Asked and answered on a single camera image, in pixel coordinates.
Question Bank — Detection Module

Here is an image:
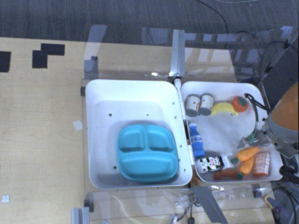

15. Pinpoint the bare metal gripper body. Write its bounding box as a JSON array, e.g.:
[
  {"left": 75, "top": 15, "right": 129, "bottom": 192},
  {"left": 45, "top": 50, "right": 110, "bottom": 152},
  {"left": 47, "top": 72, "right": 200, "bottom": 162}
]
[{"left": 238, "top": 128, "right": 299, "bottom": 159}]

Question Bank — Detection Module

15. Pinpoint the orange carrot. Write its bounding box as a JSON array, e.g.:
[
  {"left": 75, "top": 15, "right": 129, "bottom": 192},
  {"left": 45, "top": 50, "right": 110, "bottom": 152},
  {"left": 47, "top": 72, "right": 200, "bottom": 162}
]
[
  {"left": 235, "top": 155, "right": 256, "bottom": 181},
  {"left": 231, "top": 146, "right": 261, "bottom": 165}
]

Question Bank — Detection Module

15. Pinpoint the orange carton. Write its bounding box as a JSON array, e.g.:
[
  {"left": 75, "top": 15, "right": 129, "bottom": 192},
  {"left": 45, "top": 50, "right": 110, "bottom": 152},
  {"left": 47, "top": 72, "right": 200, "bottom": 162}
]
[{"left": 251, "top": 151, "right": 271, "bottom": 177}]

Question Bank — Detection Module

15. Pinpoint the blue divided plate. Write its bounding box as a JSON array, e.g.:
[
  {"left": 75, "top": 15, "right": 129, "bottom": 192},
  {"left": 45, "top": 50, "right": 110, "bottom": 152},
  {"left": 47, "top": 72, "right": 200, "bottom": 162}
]
[{"left": 116, "top": 124, "right": 179, "bottom": 184}]

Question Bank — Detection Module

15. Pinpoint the orange toy persimmon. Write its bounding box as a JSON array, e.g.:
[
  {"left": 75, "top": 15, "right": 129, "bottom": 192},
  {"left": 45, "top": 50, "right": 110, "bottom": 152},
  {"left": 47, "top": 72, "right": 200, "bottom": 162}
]
[{"left": 231, "top": 96, "right": 249, "bottom": 113}]

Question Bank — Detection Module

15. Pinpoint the blue bottle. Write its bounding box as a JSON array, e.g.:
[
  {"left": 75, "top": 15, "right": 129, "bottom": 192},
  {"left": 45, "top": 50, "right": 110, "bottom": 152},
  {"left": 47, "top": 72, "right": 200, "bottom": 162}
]
[{"left": 188, "top": 122, "right": 206, "bottom": 159}]

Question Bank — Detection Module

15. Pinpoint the red sausage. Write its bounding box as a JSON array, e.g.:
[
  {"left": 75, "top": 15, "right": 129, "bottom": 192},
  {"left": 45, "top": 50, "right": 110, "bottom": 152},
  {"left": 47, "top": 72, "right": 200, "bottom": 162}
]
[{"left": 213, "top": 169, "right": 239, "bottom": 181}]

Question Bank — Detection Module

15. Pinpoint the white plastic tray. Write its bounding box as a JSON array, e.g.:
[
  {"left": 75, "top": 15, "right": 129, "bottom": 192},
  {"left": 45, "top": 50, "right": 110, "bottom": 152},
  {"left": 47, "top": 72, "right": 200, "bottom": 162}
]
[
  {"left": 85, "top": 79, "right": 193, "bottom": 191},
  {"left": 180, "top": 81, "right": 284, "bottom": 185}
]

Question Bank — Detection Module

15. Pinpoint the black and white cow-print carton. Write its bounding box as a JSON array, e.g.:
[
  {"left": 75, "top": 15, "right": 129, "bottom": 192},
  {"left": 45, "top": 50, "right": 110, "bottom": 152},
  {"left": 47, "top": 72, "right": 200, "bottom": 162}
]
[{"left": 195, "top": 155, "right": 231, "bottom": 173}]

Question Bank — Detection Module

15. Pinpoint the yellow banana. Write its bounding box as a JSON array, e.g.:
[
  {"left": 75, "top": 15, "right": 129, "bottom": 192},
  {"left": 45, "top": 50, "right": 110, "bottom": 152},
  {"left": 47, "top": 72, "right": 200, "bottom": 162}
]
[{"left": 210, "top": 102, "right": 240, "bottom": 117}]

